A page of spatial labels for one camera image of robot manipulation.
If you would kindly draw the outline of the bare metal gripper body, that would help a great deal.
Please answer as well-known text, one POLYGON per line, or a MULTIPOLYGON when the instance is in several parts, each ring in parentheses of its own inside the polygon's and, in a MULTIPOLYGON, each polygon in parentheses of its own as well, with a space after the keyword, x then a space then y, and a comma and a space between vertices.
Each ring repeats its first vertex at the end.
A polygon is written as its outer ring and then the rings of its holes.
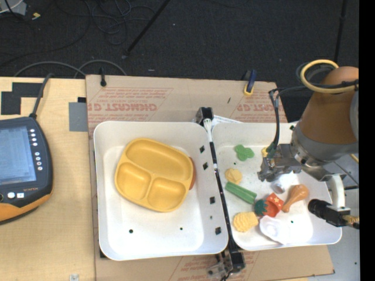
POLYGON ((321 161, 315 159, 303 147, 299 145, 273 143, 262 150, 262 167, 268 166, 271 169, 271 178, 280 174, 290 172, 300 173, 304 171, 314 178, 321 178, 321 161))

